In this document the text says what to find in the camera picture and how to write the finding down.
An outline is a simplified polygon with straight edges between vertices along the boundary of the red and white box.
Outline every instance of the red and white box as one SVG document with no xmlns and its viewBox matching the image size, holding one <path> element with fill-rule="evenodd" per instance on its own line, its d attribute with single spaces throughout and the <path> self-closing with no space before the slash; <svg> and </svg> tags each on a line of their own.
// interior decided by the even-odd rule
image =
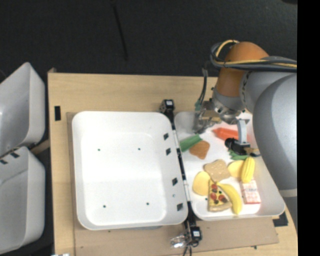
<svg viewBox="0 0 320 256">
<path fill-rule="evenodd" d="M 260 204 L 261 198 L 258 191 L 257 183 L 252 179 L 248 183 L 240 182 L 241 193 L 245 204 Z"/>
</svg>

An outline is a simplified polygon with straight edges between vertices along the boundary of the tray with toy food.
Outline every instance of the tray with toy food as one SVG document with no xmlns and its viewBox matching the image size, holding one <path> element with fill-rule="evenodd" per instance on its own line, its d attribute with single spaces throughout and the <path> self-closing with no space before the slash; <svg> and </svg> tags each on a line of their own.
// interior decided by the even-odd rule
<svg viewBox="0 0 320 256">
<path fill-rule="evenodd" d="M 262 157 L 238 155 L 225 146 L 226 138 L 237 138 L 237 125 L 222 122 L 194 134 L 194 116 L 179 112 L 174 118 L 194 214 L 214 221 L 283 213 L 285 203 Z M 249 120 L 247 141 L 257 148 L 252 115 L 239 118 Z"/>
</svg>

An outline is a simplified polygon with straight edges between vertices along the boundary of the pizza slice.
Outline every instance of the pizza slice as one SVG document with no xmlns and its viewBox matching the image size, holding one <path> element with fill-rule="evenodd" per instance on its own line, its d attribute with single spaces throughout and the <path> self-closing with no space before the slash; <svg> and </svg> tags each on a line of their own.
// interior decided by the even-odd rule
<svg viewBox="0 0 320 256">
<path fill-rule="evenodd" d="M 221 212 L 232 207 L 229 197 L 211 179 L 209 181 L 208 211 Z"/>
</svg>

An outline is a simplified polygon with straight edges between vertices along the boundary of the wooden table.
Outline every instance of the wooden table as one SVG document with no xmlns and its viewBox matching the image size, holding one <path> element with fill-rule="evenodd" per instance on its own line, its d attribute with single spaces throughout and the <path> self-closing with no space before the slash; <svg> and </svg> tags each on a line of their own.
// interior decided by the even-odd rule
<svg viewBox="0 0 320 256">
<path fill-rule="evenodd" d="M 211 87 L 216 81 L 215 77 L 208 79 L 206 99 L 211 96 Z M 173 99 L 176 112 L 193 111 L 202 84 L 202 77 L 48 73 L 54 253 L 71 256 L 182 253 L 182 250 L 170 249 L 168 244 L 169 236 L 181 230 L 180 226 L 167 226 L 158 231 L 116 230 L 109 237 L 106 231 L 93 237 L 77 225 L 72 203 L 67 113 L 157 111 L 163 99 Z M 286 213 L 289 225 L 277 228 L 271 217 L 198 221 L 204 239 L 193 249 L 193 255 L 298 255 L 296 231 L 290 214 Z"/>
</svg>

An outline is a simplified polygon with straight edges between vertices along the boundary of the table surface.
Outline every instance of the table surface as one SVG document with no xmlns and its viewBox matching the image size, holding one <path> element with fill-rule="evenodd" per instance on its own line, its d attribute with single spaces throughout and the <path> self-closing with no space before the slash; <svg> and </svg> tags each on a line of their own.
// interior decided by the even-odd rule
<svg viewBox="0 0 320 256">
<path fill-rule="evenodd" d="M 217 78 L 215 77 L 208 79 L 206 99 L 211 96 L 211 87 L 216 84 L 216 81 Z M 67 113 L 80 111 L 157 111 L 163 99 L 174 99 L 176 112 L 193 111 L 194 103 L 199 97 L 202 85 L 202 77 L 48 73 L 54 253 L 70 253 L 71 256 L 81 255 L 81 253 L 78 253 L 76 246 L 76 243 L 80 243 L 80 241 L 75 241 L 77 225 L 74 224 L 73 213 Z M 60 120 L 56 120 L 56 107 L 59 107 L 60 110 Z M 233 241 L 226 241 L 224 247 L 217 247 L 218 250 L 214 252 L 198 249 L 198 251 L 194 251 L 193 255 L 298 255 L 298 238 L 295 227 L 287 210 L 286 214 L 289 221 L 288 226 L 271 228 L 271 218 L 251 220 L 253 221 L 252 225 L 260 225 L 268 234 L 271 234 L 270 237 L 268 235 L 263 237 L 259 233 L 247 234 L 247 237 L 253 243 L 261 245 L 257 249 L 243 247 L 242 244 L 233 243 Z M 228 226 L 230 230 L 235 229 L 233 223 L 229 223 Z M 209 248 L 206 247 L 209 242 L 203 241 L 204 250 Z M 168 251 L 163 250 L 163 254 L 168 255 Z"/>
</svg>

